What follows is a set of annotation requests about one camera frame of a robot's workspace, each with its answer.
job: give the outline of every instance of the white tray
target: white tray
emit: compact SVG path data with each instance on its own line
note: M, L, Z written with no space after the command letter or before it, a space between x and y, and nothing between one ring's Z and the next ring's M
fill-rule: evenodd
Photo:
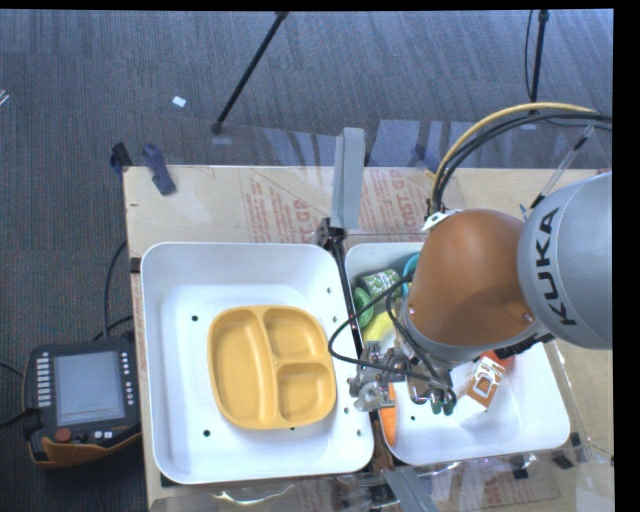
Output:
M244 481L350 473L370 461L369 416L352 407L344 384L353 365L334 359L332 412L293 430L233 425L209 380L207 331L228 308L297 306L327 337L347 319L338 266L327 251L310 244L162 243L144 255L141 277L153 455L165 476L181 484ZM348 329L335 347L356 357Z
M347 253L345 265L352 287L359 276L394 268L422 248L420 242L363 243ZM452 372L454 386L472 363ZM406 383L395 383L396 444L389 450L411 465L541 451L562 445L570 420L544 347L538 343L516 356L487 412L461 425L456 412L433 414L430 405L411 401Z

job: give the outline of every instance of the dark blue clamp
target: dark blue clamp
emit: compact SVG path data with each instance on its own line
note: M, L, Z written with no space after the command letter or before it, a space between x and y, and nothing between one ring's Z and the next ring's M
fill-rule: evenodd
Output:
M171 176L169 176L169 170L164 163L160 148L155 144L145 144L142 148L142 157L147 167L150 167L154 172L152 179L160 193L164 196L174 192L176 186L171 180Z

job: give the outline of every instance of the yellow divided tray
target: yellow divided tray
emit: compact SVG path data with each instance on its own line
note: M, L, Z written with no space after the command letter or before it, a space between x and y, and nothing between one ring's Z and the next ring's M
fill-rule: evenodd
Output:
M323 419L336 400L327 339L293 306L241 306L209 327L209 377L222 414L248 429L293 428Z

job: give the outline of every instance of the orange object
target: orange object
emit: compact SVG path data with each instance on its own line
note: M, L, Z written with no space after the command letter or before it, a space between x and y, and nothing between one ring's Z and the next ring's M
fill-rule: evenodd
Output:
M391 382L389 382L389 398L394 402L396 400L396 392ZM382 423L384 437L387 439L389 446L396 444L397 415L398 411L395 405L393 407L380 409L380 422Z

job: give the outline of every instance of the yellow cable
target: yellow cable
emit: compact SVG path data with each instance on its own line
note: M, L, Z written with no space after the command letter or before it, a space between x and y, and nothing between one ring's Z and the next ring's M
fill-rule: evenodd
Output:
M474 124L471 128L469 128L466 132L462 134L462 136L449 148L447 154L440 162L438 166L438 170L436 171L436 176L434 178L434 183L437 183L444 171L444 165L449 161L451 155L453 155L464 142L471 137L471 135L486 126L487 124L495 121L500 117L507 116L509 114L515 114L516 112L522 112L524 110L569 110L574 112L597 112L596 110L581 107L579 105L571 105L570 103L556 103L556 102L540 102L540 103L523 103L521 105L514 105L513 107L507 107L505 109L499 110L498 112L494 112L493 114L488 115L484 119L481 119L476 124Z

